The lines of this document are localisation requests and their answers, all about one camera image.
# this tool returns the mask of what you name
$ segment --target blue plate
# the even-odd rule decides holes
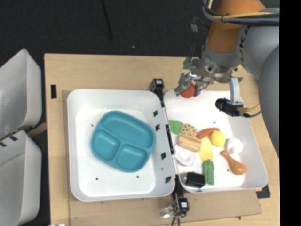
[[[99,121],[91,139],[93,154],[126,172],[140,170],[156,143],[154,130],[143,121],[120,111],[110,111]]]

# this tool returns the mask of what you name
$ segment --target toy cucumber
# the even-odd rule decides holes
[[[205,175],[205,184],[214,185],[214,165],[211,160],[203,161],[203,174]]]

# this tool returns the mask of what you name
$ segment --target toy bread roll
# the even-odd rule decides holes
[[[201,144],[200,139],[189,135],[181,135],[178,140],[178,146],[192,152],[198,152],[201,149]]]

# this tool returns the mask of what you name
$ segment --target wooden board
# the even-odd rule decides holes
[[[104,202],[81,202],[70,193],[68,184],[63,91],[74,89],[147,89],[153,78],[162,78],[165,90],[177,86],[183,58],[152,56],[98,56],[45,54],[51,223],[81,225],[169,225],[159,218],[159,210],[172,203],[171,196]],[[242,68],[241,97],[247,107],[258,102],[257,83]],[[229,90],[215,83],[210,90]],[[181,225],[280,224],[279,159],[261,116],[252,118],[252,128],[265,162],[272,197],[257,200],[254,190],[226,193],[186,194],[191,210]]]

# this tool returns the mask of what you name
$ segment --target black floor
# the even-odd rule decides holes
[[[280,7],[280,0],[260,1],[268,8]],[[0,66],[22,48],[42,71],[44,53],[185,57],[192,45],[191,19],[197,16],[210,25],[201,5],[202,0],[0,0]],[[196,51],[206,34],[206,26],[201,27]],[[34,140],[43,151],[41,208],[26,226],[46,226],[46,133]]]

